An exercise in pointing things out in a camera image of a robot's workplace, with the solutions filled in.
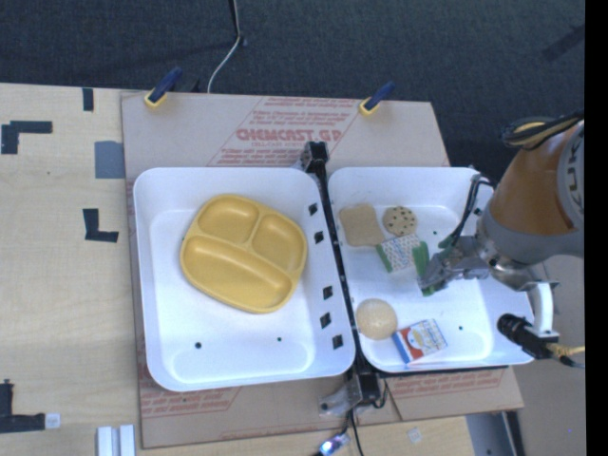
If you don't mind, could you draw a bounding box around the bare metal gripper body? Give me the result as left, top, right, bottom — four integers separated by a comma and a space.
444, 235, 527, 291

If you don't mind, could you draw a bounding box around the green and white carton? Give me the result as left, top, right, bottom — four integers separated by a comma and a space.
374, 233, 437, 298

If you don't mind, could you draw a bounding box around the white plastic tray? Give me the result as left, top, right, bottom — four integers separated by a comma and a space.
132, 166, 358, 393
327, 165, 539, 374

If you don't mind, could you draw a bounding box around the chocolate chip biscuit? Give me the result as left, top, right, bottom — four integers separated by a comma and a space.
381, 205, 419, 238

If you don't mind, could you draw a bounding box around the red white blue carton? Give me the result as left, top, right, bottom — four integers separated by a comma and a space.
391, 318, 449, 366

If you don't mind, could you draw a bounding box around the pale round bread bun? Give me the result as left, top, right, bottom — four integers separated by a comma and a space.
355, 297, 399, 342

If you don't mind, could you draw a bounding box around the tan toast slice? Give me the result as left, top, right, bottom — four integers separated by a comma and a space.
337, 202, 387, 249

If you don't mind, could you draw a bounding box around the thin black rod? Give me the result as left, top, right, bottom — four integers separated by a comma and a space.
314, 159, 376, 389

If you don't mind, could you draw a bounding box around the yellow divided plate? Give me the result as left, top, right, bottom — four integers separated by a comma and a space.
179, 193, 310, 315

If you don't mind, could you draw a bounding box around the brown cardboard board red print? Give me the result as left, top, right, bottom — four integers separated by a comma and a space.
121, 91, 526, 449

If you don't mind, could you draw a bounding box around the black cylinder on white bracket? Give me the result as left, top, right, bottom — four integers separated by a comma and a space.
496, 280, 562, 361

